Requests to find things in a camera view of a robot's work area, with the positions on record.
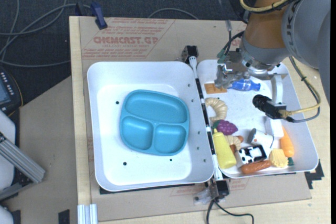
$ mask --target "blue bottle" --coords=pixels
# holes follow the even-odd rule
[[[233,82],[232,86],[229,87],[228,89],[235,89],[239,91],[250,91],[250,90],[259,91],[260,83],[255,83],[250,79],[241,79]]]

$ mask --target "toy hot dog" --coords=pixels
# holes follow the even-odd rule
[[[241,167],[241,171],[243,174],[252,174],[256,171],[266,169],[271,166],[270,160],[265,160],[265,161],[260,161],[260,162],[255,162],[255,163],[249,163],[249,164],[244,164]]]

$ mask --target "carrot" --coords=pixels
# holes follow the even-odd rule
[[[280,147],[282,148],[286,157],[293,157],[294,156],[294,147],[292,144],[291,139],[288,136],[288,133],[284,127],[283,130],[283,137],[280,139]]]

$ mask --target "blue plate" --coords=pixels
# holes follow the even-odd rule
[[[129,148],[154,155],[175,155],[188,139],[189,110],[166,93],[136,90],[129,93],[121,109],[120,135]]]

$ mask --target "mustard bottle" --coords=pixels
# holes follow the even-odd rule
[[[235,155],[232,153],[229,143],[224,134],[214,129],[213,141],[220,169],[228,169],[237,164]]]

